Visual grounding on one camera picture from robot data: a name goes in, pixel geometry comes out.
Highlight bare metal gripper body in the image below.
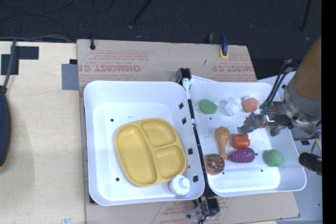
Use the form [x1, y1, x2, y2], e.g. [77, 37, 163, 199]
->
[262, 101, 322, 137]

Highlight orange toy shell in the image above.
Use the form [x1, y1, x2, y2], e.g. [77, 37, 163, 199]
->
[241, 96, 259, 113]

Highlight red-orange toy pepper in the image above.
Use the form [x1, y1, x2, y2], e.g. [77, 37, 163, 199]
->
[231, 133, 251, 150]

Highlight white toy cauliflower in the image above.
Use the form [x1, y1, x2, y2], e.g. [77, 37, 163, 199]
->
[224, 97, 243, 116]

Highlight tan toy chicken drumstick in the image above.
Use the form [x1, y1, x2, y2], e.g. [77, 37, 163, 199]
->
[214, 126, 231, 160]

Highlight purple toy grapes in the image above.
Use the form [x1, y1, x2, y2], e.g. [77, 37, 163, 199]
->
[227, 147, 256, 164]

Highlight green toy ball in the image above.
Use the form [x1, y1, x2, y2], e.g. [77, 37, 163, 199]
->
[265, 149, 285, 167]

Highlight green bumpy toy vegetable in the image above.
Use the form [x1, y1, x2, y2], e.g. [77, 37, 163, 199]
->
[198, 99, 218, 115]

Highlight thin black and white rod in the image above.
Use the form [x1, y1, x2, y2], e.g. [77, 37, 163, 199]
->
[183, 77, 214, 202]

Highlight brown toy doughnut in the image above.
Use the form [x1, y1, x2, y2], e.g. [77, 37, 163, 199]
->
[204, 153, 226, 176]

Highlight white plastic tray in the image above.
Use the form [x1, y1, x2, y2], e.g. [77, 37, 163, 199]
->
[83, 80, 206, 207]
[188, 81, 308, 198]

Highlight white paper label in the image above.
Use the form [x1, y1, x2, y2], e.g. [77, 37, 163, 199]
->
[191, 75, 219, 84]

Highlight yellow divided plate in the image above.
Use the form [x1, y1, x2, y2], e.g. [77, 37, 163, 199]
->
[114, 118, 187, 187]

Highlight brown cardboard board, red print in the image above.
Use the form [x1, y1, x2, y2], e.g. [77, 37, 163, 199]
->
[76, 38, 301, 224]

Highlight black cylinder on white bracket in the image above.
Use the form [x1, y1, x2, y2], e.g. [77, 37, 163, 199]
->
[293, 130, 322, 176]

